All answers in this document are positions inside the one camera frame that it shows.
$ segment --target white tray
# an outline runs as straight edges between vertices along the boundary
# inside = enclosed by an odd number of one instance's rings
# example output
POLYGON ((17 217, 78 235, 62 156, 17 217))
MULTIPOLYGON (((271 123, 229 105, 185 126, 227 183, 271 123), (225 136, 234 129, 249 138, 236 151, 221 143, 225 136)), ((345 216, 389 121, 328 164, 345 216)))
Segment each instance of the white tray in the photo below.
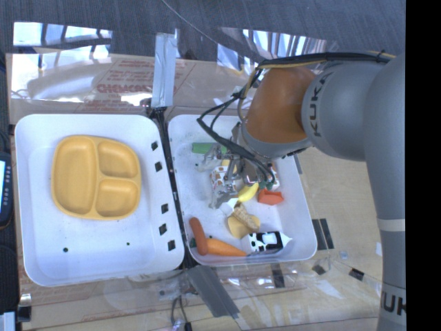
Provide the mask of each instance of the white tray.
MULTIPOLYGON (((196 122, 197 118, 196 115, 179 115, 170 121, 168 129, 187 240, 191 241, 193 237, 189 219, 198 217, 205 235, 211 235, 240 248, 239 239, 234 238, 229 232, 227 216, 220 209, 209 207, 212 198, 209 170, 199 172, 196 169, 196 164, 203 160, 203 154, 194 154, 192 143, 214 141, 196 122)), ((210 123, 211 119, 213 116, 206 116, 204 121, 210 123)), ((230 138, 231 130, 237 121, 237 117, 219 117, 214 130, 220 136, 230 138)), ((292 238, 292 241, 276 254, 253 257, 220 257, 210 254, 201 256, 196 248, 190 248, 197 262, 211 266, 275 263, 305 260, 316 253, 317 239, 296 162, 293 157, 285 157, 276 160, 275 163, 280 181, 278 191, 282 192, 285 200, 270 206, 257 202, 257 198, 254 197, 244 204, 249 213, 260 219, 260 231, 278 230, 292 238)))
POLYGON ((33 114, 18 122, 15 143, 24 266, 35 283, 82 283, 170 271, 181 264, 183 240, 153 121, 140 115, 33 114), (52 158, 58 142, 73 134, 121 141, 138 155, 141 200, 129 217, 79 219, 55 206, 52 158))

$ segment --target white stripe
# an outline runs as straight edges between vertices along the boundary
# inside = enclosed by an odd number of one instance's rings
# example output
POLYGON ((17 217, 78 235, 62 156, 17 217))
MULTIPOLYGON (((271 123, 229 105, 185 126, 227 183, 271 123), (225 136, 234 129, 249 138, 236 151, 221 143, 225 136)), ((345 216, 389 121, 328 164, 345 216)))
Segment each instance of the white stripe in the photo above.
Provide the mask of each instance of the white stripe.
POLYGON ((406 219, 377 219, 380 230, 386 232, 405 232, 406 219))

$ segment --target black device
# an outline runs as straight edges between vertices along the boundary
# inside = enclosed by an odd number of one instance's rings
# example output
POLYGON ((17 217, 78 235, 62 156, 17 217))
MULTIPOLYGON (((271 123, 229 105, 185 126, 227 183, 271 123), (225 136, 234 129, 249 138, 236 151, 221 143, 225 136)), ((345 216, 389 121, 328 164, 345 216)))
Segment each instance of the black device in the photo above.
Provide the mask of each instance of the black device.
POLYGON ((5 228, 14 211, 11 155, 0 152, 0 230, 5 228))

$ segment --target gray fabric surface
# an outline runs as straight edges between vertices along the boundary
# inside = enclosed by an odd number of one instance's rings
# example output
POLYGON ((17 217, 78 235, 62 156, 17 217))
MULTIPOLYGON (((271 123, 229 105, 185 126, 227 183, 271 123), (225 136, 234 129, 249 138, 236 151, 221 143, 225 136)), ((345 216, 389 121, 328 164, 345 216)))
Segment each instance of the gray fabric surface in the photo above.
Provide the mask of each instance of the gray fabric surface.
MULTIPOLYGON (((220 28, 324 39, 339 51, 400 54, 405 49, 406 0, 0 0, 2 53, 14 51, 15 21, 113 30, 112 52, 121 54, 152 55, 152 36, 175 28, 184 40, 182 51, 193 59, 215 60, 216 43, 232 43, 220 28)), ((6 92, 2 74, 3 131, 8 127, 6 92)), ((14 239, 12 227, 0 231, 0 243, 13 247, 14 239)))

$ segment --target yellow plate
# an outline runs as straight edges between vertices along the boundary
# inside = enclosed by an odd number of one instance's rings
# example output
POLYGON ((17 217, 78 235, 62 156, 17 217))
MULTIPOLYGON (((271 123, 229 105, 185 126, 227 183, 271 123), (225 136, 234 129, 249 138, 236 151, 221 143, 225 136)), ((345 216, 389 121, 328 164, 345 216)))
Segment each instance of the yellow plate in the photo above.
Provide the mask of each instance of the yellow plate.
POLYGON ((58 209, 71 216, 125 218, 135 211, 141 197, 139 159, 119 141, 66 137, 55 149, 51 191, 58 209))

